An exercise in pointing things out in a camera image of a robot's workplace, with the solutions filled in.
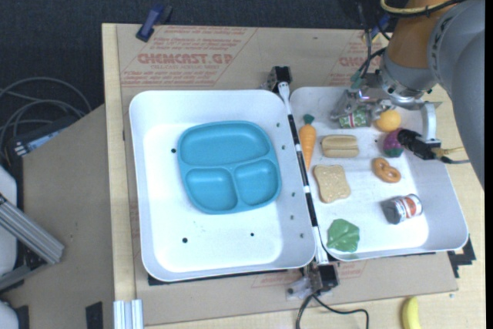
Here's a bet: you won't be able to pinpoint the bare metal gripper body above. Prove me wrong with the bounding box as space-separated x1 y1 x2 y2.
345 72 428 112

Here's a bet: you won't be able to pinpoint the yellow orange fruit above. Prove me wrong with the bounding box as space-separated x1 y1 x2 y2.
374 109 402 133

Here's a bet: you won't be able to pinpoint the green red and white packet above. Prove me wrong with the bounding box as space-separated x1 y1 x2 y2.
338 106 373 129

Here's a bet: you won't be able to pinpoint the purple grapes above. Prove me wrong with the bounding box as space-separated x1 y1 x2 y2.
382 127 406 159

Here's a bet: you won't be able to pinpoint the tan hot dog bun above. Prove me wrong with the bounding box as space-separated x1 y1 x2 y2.
320 134 361 159

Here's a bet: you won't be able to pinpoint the orange carrot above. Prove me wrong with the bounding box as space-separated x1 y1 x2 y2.
298 113 318 172

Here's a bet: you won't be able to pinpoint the orange pretzel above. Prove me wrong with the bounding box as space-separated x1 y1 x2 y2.
371 156 402 184

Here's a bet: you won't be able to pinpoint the tan bread slice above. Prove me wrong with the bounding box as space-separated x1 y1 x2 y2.
312 163 352 204

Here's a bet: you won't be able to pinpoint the thin black and white rod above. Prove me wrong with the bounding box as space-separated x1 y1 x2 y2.
277 81 329 266

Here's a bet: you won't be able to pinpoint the red and white can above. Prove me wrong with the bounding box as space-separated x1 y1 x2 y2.
381 193 424 226

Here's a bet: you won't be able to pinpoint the white plastic tray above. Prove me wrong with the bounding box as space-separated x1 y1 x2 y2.
288 86 471 263
128 89 318 283

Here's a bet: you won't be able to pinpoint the green lettuce leaf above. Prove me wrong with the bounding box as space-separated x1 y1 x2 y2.
326 218 361 254

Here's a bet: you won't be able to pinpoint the blue divided plate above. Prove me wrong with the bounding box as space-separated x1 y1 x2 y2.
176 120 283 216

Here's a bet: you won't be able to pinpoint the brown cardboard board red print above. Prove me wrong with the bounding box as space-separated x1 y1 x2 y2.
115 25 460 327

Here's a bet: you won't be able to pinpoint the yellow banana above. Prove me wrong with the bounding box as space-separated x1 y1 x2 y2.
401 295 423 329

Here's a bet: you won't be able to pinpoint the black cylinder on white bracket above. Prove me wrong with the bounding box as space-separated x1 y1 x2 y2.
396 100 442 161

